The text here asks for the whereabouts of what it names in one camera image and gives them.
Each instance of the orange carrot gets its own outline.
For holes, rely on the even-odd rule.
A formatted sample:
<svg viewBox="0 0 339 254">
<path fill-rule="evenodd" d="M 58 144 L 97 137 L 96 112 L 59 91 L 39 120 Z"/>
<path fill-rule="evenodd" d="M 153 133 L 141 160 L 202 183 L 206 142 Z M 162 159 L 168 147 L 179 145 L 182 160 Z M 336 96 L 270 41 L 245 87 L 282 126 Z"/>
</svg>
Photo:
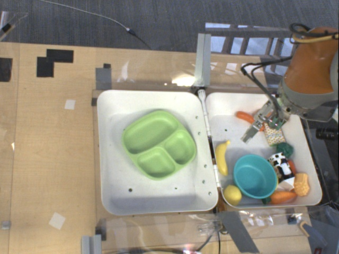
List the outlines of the orange carrot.
<svg viewBox="0 0 339 254">
<path fill-rule="evenodd" d="M 297 170 L 296 170 L 296 165 L 292 160 L 288 160 L 287 163 L 289 164 L 293 175 L 297 174 Z"/>
<path fill-rule="evenodd" d="M 239 118 L 239 119 L 245 120 L 245 121 L 249 122 L 250 124 L 252 124 L 254 122 L 253 116 L 246 113 L 246 112 L 243 112 L 243 111 L 238 111 L 236 113 L 236 117 Z M 262 132 L 264 130 L 265 130 L 265 127 L 262 126 L 259 131 Z"/>
<path fill-rule="evenodd" d="M 271 196 L 271 204 L 280 204 L 295 198 L 297 194 L 289 191 L 275 191 Z"/>
</svg>

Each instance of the wooden table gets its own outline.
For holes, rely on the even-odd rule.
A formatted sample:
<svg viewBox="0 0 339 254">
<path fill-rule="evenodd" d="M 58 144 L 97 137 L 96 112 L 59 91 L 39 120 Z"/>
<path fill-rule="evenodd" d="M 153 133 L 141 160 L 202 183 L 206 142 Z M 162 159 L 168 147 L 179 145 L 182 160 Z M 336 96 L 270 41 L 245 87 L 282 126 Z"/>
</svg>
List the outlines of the wooden table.
<svg viewBox="0 0 339 254">
<path fill-rule="evenodd" d="M 55 63 L 54 78 L 38 78 L 37 57 L 45 57 L 47 49 L 73 50 L 74 62 Z M 94 165 L 91 102 L 95 69 L 111 64 L 113 88 L 173 89 L 172 82 L 187 81 L 194 75 L 195 54 L 2 42 L 0 57 L 13 59 L 11 81 L 0 83 L 0 146 L 5 148 L 0 150 L 0 221 L 12 223 L 10 230 L 0 230 L 0 253 L 80 253 L 81 237 L 94 235 L 99 218 L 107 215 L 100 202 Z M 211 61 L 213 85 L 251 90 L 253 85 L 234 73 L 236 65 L 226 69 L 227 62 L 243 62 L 241 57 L 213 55 Z M 75 100 L 74 109 L 65 109 L 67 100 Z M 54 213 L 65 218 L 61 229 L 49 224 Z M 194 222 L 185 224 L 186 215 L 171 219 L 168 236 L 174 239 L 187 233 L 190 225 L 197 229 Z M 154 229 L 144 225 L 131 231 L 138 238 L 130 238 L 130 242 L 151 241 Z M 266 232 L 254 230 L 258 235 L 255 243 L 266 253 L 309 253 L 307 238 L 300 231 L 290 233 L 287 225 L 281 228 L 283 237 L 260 236 Z M 203 253 L 217 253 L 215 240 Z M 222 253 L 238 253 L 228 235 L 222 240 Z M 109 244 L 103 243 L 106 249 Z"/>
</svg>

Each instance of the white wire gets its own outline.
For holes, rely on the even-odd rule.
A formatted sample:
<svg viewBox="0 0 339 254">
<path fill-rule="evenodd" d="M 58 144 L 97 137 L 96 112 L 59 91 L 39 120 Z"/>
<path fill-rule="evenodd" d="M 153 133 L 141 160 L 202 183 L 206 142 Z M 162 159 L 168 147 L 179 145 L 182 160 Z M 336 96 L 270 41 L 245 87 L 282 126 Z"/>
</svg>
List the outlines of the white wire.
<svg viewBox="0 0 339 254">
<path fill-rule="evenodd" d="M 63 6 L 63 7 L 71 8 L 72 10 L 81 11 L 81 12 L 84 12 L 84 13 L 87 13 L 87 14 L 98 16 L 98 17 L 110 20 L 110 21 L 112 21 L 112 22 L 122 26 L 123 28 L 126 29 L 127 32 L 130 31 L 130 29 L 128 27 L 124 26 L 122 23 L 118 22 L 117 20 L 109 18 L 109 17 L 101 15 L 101 14 L 89 12 L 89 11 L 86 11 L 86 10 L 81 10 L 80 8 L 76 8 L 76 7 L 72 7 L 72 6 L 68 6 L 68 5 L 64 5 L 64 4 L 59 4 L 59 3 L 56 3 L 56 2 L 52 2 L 52 1 L 47 1 L 47 0 L 38 0 L 38 1 L 41 1 L 41 2 L 44 2 L 44 3 L 48 3 L 48 4 L 57 5 L 57 6 Z"/>
</svg>

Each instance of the toy lemon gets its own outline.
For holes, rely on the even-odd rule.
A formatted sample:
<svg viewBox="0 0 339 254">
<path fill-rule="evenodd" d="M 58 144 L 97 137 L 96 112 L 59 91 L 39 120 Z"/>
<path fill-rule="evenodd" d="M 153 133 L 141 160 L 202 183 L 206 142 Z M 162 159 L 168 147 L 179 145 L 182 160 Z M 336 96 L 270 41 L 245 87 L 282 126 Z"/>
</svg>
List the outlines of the toy lemon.
<svg viewBox="0 0 339 254">
<path fill-rule="evenodd" d="M 224 190 L 224 197 L 229 204 L 237 206 L 242 200 L 242 193 L 235 185 L 229 185 Z"/>
</svg>

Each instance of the robotic arm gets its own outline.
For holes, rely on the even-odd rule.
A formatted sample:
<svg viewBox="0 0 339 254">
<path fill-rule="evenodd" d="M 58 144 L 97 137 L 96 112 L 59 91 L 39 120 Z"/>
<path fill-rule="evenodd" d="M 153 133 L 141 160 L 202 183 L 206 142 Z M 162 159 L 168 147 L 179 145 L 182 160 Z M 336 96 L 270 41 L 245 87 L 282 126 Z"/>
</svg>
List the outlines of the robotic arm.
<svg viewBox="0 0 339 254">
<path fill-rule="evenodd" d="M 276 97 L 269 95 L 257 83 L 253 71 L 252 76 L 246 72 L 247 65 L 242 67 L 242 72 L 255 81 L 269 97 L 254 115 L 254 123 L 242 137 L 244 142 L 248 142 L 264 122 L 277 130 L 291 114 L 306 120 L 327 122 L 338 106 L 338 30 L 311 30 L 302 24 L 292 24 L 290 30 L 299 46 L 279 84 Z"/>
</svg>

